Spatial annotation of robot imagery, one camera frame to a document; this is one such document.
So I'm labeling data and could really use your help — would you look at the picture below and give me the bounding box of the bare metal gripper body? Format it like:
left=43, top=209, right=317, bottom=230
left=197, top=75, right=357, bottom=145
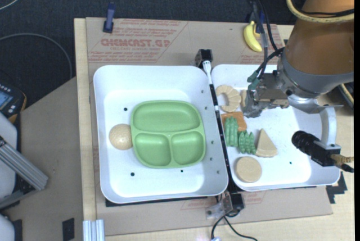
left=254, top=71, right=321, bottom=114

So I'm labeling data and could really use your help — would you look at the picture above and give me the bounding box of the orange bread slice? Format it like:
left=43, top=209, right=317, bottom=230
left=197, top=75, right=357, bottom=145
left=220, top=111, right=248, bottom=133

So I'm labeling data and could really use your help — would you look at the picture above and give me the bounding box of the beige croissant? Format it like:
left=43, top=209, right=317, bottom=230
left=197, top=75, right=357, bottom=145
left=215, top=84, right=242, bottom=113

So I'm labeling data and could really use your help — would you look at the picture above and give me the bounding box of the thin black and white rod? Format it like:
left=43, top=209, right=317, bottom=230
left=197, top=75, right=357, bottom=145
left=202, top=61, right=235, bottom=193

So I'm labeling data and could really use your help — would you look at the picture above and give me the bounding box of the green bean bunch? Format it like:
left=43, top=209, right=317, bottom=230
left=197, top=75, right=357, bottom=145
left=224, top=116, right=240, bottom=148
left=237, top=130, right=257, bottom=155

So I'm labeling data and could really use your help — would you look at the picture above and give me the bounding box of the white plastic tray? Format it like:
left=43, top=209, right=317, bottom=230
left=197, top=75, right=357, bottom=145
left=92, top=65, right=229, bottom=204
left=210, top=63, right=341, bottom=192

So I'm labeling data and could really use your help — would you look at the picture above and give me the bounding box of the beige wedge slice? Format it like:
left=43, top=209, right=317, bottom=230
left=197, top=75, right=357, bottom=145
left=254, top=128, right=278, bottom=158

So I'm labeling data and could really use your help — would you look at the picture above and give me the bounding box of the yellow banana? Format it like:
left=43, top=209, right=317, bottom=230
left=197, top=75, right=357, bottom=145
left=243, top=20, right=264, bottom=53

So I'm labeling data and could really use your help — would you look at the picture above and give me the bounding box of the beige round biscuit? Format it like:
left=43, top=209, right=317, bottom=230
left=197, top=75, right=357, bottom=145
left=235, top=156, right=263, bottom=184

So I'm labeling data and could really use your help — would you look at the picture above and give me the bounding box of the green divided plate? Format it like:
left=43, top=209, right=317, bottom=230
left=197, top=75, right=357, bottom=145
left=129, top=99, right=206, bottom=170

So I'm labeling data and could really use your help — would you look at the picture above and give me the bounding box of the brown cardboard board red print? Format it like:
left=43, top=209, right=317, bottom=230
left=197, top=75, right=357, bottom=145
left=85, top=17, right=334, bottom=237

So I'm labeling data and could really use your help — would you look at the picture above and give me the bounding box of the beige round bun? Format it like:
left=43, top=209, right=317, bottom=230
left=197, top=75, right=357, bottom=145
left=108, top=123, right=133, bottom=151

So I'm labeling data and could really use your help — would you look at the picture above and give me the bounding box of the black cylinder on white bracket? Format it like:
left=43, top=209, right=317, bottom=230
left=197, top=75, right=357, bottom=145
left=291, top=104, right=344, bottom=167

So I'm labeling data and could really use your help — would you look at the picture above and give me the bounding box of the black block with thin wires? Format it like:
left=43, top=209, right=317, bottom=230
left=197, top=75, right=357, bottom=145
left=193, top=48, right=213, bottom=68
left=224, top=192, right=245, bottom=217

